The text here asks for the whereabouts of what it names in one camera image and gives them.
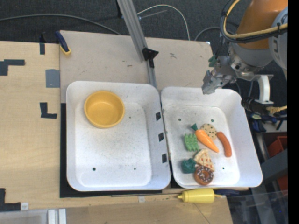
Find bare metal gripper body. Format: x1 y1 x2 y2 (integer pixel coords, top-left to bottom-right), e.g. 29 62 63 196
211 53 263 84

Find white plastic tray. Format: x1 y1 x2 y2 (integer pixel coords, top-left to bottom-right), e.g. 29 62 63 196
66 80 171 192
160 85 264 189

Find beige dotted biscuit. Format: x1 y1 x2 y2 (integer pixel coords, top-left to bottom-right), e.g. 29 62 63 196
200 123 218 141

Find orange carrot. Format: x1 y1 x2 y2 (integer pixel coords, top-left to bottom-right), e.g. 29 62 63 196
190 123 221 154

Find green pea pods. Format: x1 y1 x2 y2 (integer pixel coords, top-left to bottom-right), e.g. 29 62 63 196
183 133 200 152

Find orange sausage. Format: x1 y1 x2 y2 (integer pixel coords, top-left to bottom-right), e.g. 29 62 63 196
216 131 233 158

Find pizza slice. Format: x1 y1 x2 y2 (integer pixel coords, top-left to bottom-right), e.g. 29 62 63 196
193 148 215 172

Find green broccoli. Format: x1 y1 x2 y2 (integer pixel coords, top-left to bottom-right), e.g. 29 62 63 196
181 158 198 175

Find brown doughnut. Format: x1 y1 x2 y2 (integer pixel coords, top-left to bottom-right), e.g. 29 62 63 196
193 165 214 186

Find pale wood board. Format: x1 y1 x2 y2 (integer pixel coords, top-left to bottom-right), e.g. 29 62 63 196
59 30 249 198

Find yellow bowl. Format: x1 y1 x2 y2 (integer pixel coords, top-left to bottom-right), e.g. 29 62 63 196
84 90 126 129

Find yellow squeeze bottle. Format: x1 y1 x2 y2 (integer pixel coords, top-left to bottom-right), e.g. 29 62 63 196
177 188 223 204

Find black cylinder on white bracket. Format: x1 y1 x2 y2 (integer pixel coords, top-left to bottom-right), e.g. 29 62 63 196
241 74 274 115

